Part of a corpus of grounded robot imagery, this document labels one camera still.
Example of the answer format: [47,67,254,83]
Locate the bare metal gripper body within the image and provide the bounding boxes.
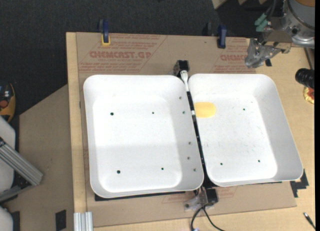
[261,12,316,54]

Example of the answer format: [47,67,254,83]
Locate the yellow and red round object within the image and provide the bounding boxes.
[303,86,316,105]

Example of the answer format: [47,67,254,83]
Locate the yellow round biscuit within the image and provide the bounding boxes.
[193,101,218,120]

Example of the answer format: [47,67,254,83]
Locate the white plastic tray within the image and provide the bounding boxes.
[187,73,304,188]
[82,74,205,199]

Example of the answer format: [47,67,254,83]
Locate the thin black and white rod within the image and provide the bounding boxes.
[180,70,208,189]

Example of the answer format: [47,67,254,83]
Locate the brown cardboard board, red print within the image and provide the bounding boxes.
[74,31,298,228]

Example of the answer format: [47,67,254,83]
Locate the black block with thin wires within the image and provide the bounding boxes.
[173,59,190,76]
[184,187,220,212]

